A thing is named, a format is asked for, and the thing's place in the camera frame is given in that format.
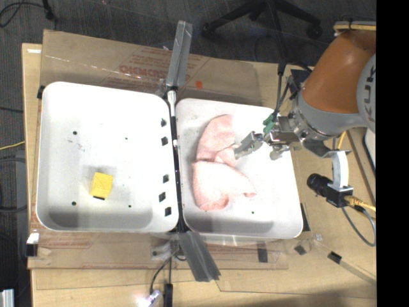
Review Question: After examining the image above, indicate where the brown cardboard board red print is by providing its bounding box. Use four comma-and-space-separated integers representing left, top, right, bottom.
27, 29, 289, 271

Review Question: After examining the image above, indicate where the black cylinder on white bracket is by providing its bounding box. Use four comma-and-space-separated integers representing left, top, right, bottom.
306, 150, 355, 209

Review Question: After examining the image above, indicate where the yellow cube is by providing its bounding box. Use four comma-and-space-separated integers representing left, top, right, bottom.
89, 171, 114, 201

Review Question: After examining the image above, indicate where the white plastic tray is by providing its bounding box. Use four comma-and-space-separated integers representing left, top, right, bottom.
174, 97, 304, 240
35, 81, 180, 233

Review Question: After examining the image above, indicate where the pink cloth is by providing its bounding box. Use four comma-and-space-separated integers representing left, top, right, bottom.
190, 113, 258, 212

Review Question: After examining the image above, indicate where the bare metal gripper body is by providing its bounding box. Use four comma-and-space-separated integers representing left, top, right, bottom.
264, 113, 323, 151

